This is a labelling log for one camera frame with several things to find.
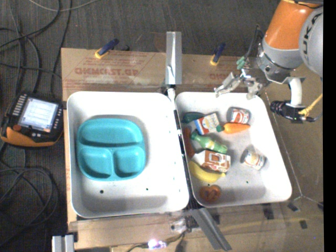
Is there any white can orange label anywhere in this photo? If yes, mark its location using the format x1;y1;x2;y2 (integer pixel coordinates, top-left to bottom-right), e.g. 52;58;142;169
240;148;267;171

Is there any brown cardboard board red print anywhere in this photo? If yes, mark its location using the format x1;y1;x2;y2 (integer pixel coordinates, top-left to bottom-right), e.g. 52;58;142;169
60;47;324;251

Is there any brown sausage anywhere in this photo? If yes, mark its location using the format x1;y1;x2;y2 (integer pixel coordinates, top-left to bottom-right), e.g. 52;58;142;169
183;127;196;159

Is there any black cylinder on white bracket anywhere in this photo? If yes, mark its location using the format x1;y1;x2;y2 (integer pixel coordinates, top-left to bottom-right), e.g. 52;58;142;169
269;77;308;123

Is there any green bottle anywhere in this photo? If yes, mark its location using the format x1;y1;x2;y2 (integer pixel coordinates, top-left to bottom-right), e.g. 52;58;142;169
190;130;228;154

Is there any red and white can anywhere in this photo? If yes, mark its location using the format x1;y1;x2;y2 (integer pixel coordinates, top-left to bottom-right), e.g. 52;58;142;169
226;107;251;125

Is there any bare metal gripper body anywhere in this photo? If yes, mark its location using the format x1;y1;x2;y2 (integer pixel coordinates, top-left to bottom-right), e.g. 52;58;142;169
240;50;291;89

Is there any white carton blue orange print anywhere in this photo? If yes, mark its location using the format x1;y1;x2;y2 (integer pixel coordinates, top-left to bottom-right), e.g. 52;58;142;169
194;113;222;136

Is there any yellow banana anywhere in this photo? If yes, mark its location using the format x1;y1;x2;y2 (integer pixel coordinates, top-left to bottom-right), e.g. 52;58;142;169
188;161;226;183

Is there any orange and white carton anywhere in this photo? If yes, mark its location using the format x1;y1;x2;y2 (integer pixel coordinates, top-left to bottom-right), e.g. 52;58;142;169
191;150;232;174

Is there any blue divided plate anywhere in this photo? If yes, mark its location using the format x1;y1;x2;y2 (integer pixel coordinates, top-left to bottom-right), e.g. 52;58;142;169
76;118;147;182

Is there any white plastic tray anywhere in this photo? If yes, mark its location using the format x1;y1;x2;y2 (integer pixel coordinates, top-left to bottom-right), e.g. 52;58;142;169
174;91;293;208
66;90;190;219

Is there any dark green toy vegetable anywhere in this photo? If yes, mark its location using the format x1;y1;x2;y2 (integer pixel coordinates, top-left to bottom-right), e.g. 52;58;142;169
181;111;204;124

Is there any orange carrot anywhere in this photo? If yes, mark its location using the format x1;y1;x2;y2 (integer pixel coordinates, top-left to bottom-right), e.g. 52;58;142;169
216;122;251;135

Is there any brown pretzel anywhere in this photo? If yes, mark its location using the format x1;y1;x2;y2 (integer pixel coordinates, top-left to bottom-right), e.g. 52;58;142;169
199;184;222;203

